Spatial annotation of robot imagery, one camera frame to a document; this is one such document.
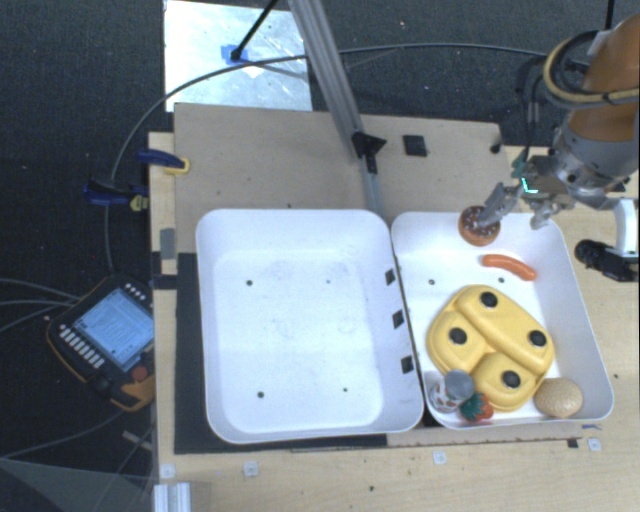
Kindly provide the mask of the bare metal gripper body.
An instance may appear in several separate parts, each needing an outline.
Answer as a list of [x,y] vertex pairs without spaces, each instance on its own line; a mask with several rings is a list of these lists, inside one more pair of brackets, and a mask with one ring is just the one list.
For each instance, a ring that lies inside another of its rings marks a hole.
[[630,157],[588,158],[568,154],[531,156],[514,160],[514,177],[523,180],[522,200],[532,210],[569,210],[577,203],[594,210],[612,210],[631,176]]

